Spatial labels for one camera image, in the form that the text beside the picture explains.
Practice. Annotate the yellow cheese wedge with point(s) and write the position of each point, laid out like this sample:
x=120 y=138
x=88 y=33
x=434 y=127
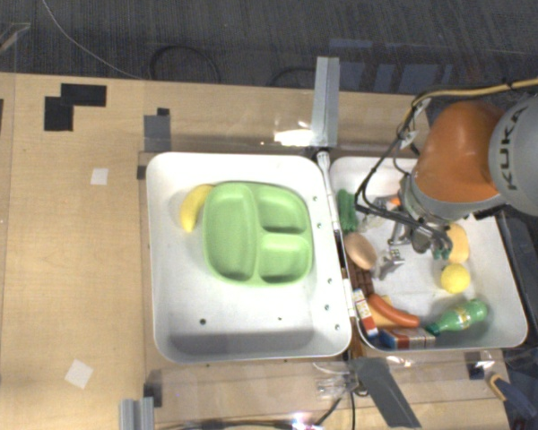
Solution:
x=381 y=321

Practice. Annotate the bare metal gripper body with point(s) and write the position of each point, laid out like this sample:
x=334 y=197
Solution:
x=426 y=236

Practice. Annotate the orange sausage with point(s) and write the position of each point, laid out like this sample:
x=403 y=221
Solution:
x=392 y=312

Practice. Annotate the brown bread roll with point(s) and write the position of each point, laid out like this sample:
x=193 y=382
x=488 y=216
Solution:
x=361 y=250

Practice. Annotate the white red blue carton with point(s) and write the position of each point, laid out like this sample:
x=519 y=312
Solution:
x=365 y=314

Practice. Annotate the green plastic bottle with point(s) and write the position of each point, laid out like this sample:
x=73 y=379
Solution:
x=462 y=316

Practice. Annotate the orange carrot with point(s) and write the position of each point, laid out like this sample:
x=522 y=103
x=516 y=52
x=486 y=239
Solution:
x=395 y=202

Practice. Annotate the brown chocolate bar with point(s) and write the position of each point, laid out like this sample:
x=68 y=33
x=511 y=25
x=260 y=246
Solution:
x=362 y=281

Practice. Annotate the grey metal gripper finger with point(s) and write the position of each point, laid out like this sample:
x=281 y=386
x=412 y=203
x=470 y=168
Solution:
x=398 y=235
x=389 y=264

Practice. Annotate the yellow lemon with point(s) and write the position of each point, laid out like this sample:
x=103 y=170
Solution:
x=455 y=278

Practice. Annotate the green divided plate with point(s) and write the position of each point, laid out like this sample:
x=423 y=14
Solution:
x=228 y=231

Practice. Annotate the orange yellow bread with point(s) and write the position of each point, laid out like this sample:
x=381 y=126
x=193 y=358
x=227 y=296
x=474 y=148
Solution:
x=460 y=242

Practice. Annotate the white plastic tray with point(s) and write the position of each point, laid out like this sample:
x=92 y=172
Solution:
x=412 y=280
x=251 y=320

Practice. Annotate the green toy vegetable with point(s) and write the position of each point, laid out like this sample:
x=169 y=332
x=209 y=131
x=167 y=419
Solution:
x=347 y=213

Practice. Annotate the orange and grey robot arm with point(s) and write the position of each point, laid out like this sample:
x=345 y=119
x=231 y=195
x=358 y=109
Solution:
x=462 y=159

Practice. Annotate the yellow banana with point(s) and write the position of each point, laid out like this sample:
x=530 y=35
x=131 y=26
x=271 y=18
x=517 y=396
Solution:
x=190 y=208

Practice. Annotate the blue and brown box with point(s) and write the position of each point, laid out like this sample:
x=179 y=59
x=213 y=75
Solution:
x=405 y=338

